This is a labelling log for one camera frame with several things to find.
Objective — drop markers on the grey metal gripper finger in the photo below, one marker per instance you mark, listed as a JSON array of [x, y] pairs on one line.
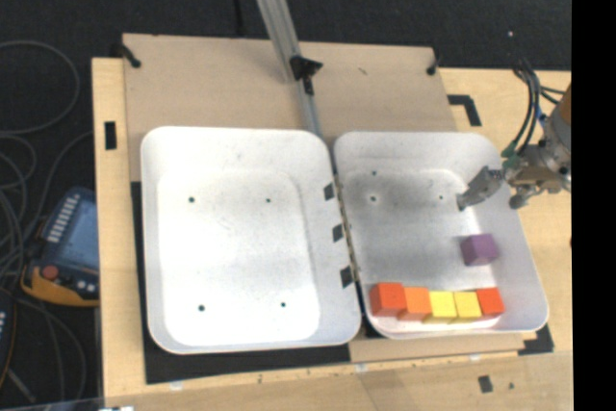
[[481, 187], [521, 198]]

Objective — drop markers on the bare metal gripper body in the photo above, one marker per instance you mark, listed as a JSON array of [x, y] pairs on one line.
[[539, 171]]

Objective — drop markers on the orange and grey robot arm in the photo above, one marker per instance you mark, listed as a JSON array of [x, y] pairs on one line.
[[564, 110]]

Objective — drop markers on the purple cube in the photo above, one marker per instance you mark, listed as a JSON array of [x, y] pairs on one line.
[[477, 249]]

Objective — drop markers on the white plastic tray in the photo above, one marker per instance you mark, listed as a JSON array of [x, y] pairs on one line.
[[240, 245], [409, 236]]

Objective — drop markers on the red-orange cube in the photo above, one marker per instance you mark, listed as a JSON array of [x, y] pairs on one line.
[[491, 300]]

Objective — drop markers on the yellow cube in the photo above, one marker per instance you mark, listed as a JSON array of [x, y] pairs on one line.
[[443, 304], [467, 304]]

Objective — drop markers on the orange cube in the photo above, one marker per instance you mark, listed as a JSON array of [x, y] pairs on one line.
[[417, 300]]

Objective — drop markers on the thin black and white rod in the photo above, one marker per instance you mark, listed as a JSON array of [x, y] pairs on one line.
[[350, 246]]

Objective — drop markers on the red cube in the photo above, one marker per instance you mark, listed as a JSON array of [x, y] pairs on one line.
[[386, 298]]

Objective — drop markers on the brown cardboard board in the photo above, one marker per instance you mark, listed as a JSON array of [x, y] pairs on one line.
[[216, 82]]

